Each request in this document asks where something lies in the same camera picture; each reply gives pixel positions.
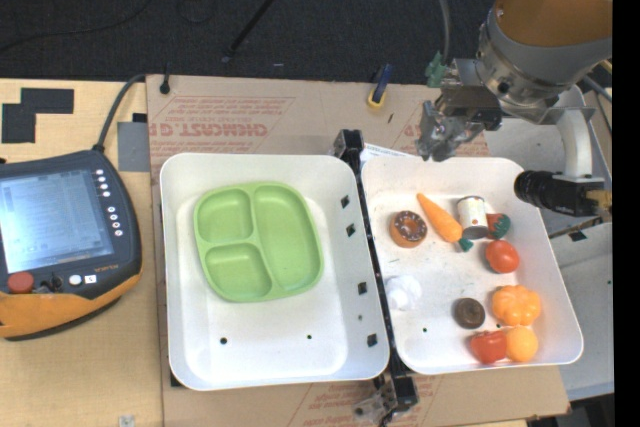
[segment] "toy food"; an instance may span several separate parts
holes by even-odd
[[[488,237],[501,239],[511,228],[511,219],[505,214],[487,214],[487,225],[489,227]]]
[[[389,234],[400,247],[416,247],[427,236],[427,225],[415,212],[403,210],[391,218]]]
[[[447,242],[458,242],[462,238],[462,225],[444,208],[424,194],[418,193],[418,202],[433,228]]]
[[[487,244],[484,256],[491,268],[501,274],[515,271],[520,265],[520,255],[506,240],[492,240]]]
[[[540,315],[540,296],[523,285],[506,285],[493,293],[491,307],[507,326],[530,326]]]
[[[529,361],[538,352],[538,337],[532,329],[525,326],[516,326],[508,329],[507,358],[512,361]]]
[[[469,347],[481,363],[490,364],[507,357],[507,337],[504,331],[483,331],[471,337]]]
[[[462,236],[466,239],[481,239],[489,233],[484,198],[466,196],[457,203],[458,218],[462,225]]]
[[[456,301],[453,318],[465,329],[479,328],[485,319],[485,311],[479,301],[471,297],[463,297]]]

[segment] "tray hinge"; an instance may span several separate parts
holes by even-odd
[[[382,409],[388,408],[389,411],[387,411],[385,415],[381,416],[379,420],[386,421],[385,418],[390,418],[395,412],[408,411],[418,403],[419,399],[413,379],[409,375],[410,370],[402,362],[396,349],[393,326],[391,325],[389,304],[387,302],[387,296],[384,289],[382,273],[380,272],[378,253],[376,252],[373,234],[371,232],[371,222],[369,220],[367,201],[360,173],[360,153],[364,147],[364,139],[360,130],[341,130],[333,144],[334,155],[347,163],[356,177],[360,209],[362,211],[362,218],[364,220],[364,227],[367,234],[367,242],[369,244],[369,254],[373,264],[376,284],[378,286],[378,294],[380,296],[380,305],[382,306],[382,314],[384,316],[387,338],[389,340],[391,354],[389,358],[388,371],[390,373],[391,381],[385,383],[384,377],[378,376],[375,381],[378,390],[369,399],[365,399],[361,403],[356,404],[356,406],[354,406],[354,413],[357,416],[377,417],[381,414]],[[362,411],[361,414],[357,413],[358,408]]]

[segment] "black floor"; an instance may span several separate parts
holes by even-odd
[[[424,83],[442,49],[437,0],[1,0],[0,77],[124,80],[137,73]],[[493,0],[448,0],[451,56],[473,57]]]

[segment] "toy donut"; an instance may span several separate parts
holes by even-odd
[[[416,247],[427,236],[427,225],[415,212],[402,210],[391,218],[389,234],[400,247]]]

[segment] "small white object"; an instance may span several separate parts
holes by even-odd
[[[394,276],[385,281],[384,287],[392,310],[413,310],[422,297],[422,287],[413,276]]]
[[[77,287],[82,283],[82,276],[80,274],[72,274],[69,276],[69,285],[72,287]]]
[[[482,239],[489,233],[487,214],[484,209],[484,198],[466,196],[458,201],[458,217],[465,239]]]

